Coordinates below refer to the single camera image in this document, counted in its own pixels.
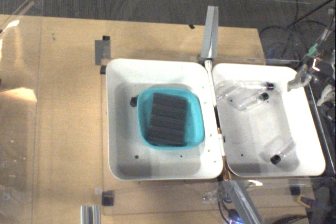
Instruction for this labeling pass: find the clear plastic bottle black cap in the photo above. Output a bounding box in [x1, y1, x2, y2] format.
[230, 92, 270, 112]
[219, 80, 275, 95]
[259, 138, 297, 166]

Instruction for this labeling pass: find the white plastic tray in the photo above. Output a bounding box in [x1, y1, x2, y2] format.
[105, 58, 224, 181]
[211, 62, 327, 178]

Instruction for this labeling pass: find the teal bowl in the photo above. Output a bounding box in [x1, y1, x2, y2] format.
[136, 87, 205, 151]

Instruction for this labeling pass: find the black ribbed foam block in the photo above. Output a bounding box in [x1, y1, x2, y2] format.
[146, 92, 188, 147]

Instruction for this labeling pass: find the black cylinder on white bracket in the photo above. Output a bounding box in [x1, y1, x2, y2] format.
[317, 83, 336, 119]

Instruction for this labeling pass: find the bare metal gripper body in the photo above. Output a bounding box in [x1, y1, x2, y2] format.
[306, 47, 336, 82]

